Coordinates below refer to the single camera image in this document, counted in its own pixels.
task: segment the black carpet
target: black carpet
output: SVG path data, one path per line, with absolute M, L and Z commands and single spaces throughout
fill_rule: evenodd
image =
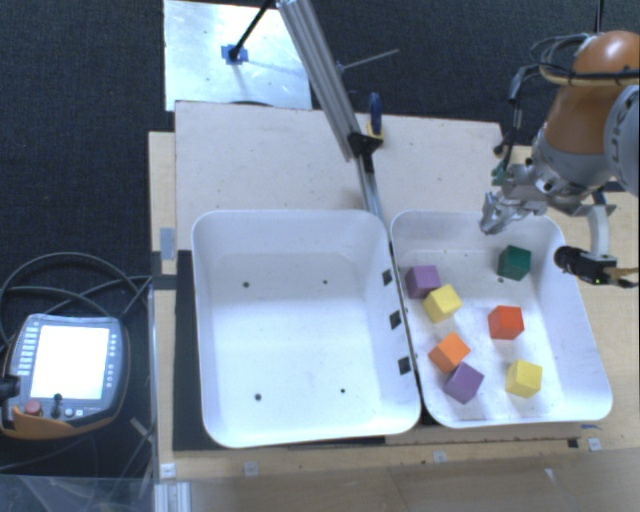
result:
M 341 63 L 401 50 L 345 72 L 356 110 L 365 111 L 376 91 L 387 113 L 505 125 L 507 87 L 516 69 L 530 63 L 530 45 L 591 31 L 596 9 L 595 0 L 314 5 Z M 640 3 L 605 3 L 603 29 L 618 28 L 640 30 Z M 172 115 L 164 111 L 163 58 L 161 0 L 3 0 L 0 281 L 25 261 L 56 251 L 88 252 L 130 275 L 150 272 L 147 134 L 173 129 Z M 552 97 L 551 86 L 531 82 L 521 142 L 535 134 Z M 84 289 L 83 274 L 69 271 L 68 285 Z M 5 323 L 15 329 L 30 307 L 12 307 Z M 129 316 L 128 327 L 135 370 L 115 425 L 8 472 L 121 474 L 140 439 L 131 418 L 145 427 L 150 422 L 144 310 Z M 0 468 L 68 444 L 0 438 Z M 128 475 L 140 474 L 145 450 Z

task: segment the white bin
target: white bin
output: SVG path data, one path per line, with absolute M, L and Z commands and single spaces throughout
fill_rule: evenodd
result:
M 555 250 L 565 245 L 560 229 L 547 217 L 527 217 L 486 236 L 479 220 L 479 213 L 411 211 L 391 226 L 427 410 L 453 428 L 602 419 L 613 396 L 576 278 L 553 262 Z M 509 244 L 532 253 L 531 271 L 522 281 L 496 273 L 498 256 Z M 441 284 L 456 290 L 463 306 L 452 318 L 434 324 L 421 301 L 408 298 L 404 276 L 415 265 L 436 265 Z M 522 309 L 525 331 L 513 341 L 489 336 L 487 315 L 501 304 Z M 427 357 L 451 331 L 471 348 L 464 361 L 485 375 L 466 405 L 442 391 L 448 375 Z M 505 392 L 507 368 L 516 359 L 543 367 L 542 388 L 529 399 Z
M 381 436 L 415 425 L 420 395 L 376 217 L 215 211 L 195 223 L 192 250 L 203 421 L 217 443 Z

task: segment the white screen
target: white screen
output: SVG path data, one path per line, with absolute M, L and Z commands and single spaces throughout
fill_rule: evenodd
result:
M 33 369 L 31 396 L 99 400 L 107 359 L 109 329 L 44 325 Z

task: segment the gray metal plate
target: gray metal plate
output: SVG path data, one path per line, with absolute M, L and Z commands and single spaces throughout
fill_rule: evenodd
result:
M 267 11 L 247 40 L 248 60 L 227 64 L 258 9 L 164 2 L 166 109 L 177 100 L 256 102 L 311 109 L 307 74 L 277 10 Z

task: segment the wooden cube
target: wooden cube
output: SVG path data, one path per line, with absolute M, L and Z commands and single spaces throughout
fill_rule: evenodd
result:
M 460 363 L 445 383 L 444 392 L 461 404 L 466 404 L 476 396 L 483 380 L 481 372 L 467 363 Z
M 440 288 L 440 277 L 435 265 L 417 265 L 404 278 L 411 299 L 424 299 L 427 294 Z
M 469 352 L 471 349 L 467 344 L 455 332 L 450 332 L 429 352 L 429 359 L 440 371 L 447 373 L 458 366 Z
M 542 386 L 542 366 L 518 359 L 509 366 L 505 390 L 524 398 L 535 395 Z
M 498 275 L 520 281 L 531 269 L 531 252 L 508 245 L 498 258 Z
M 462 301 L 450 284 L 433 290 L 422 302 L 422 307 L 433 323 L 441 322 L 462 307 Z
M 492 338 L 513 340 L 524 332 L 522 310 L 517 306 L 497 306 L 487 318 Z

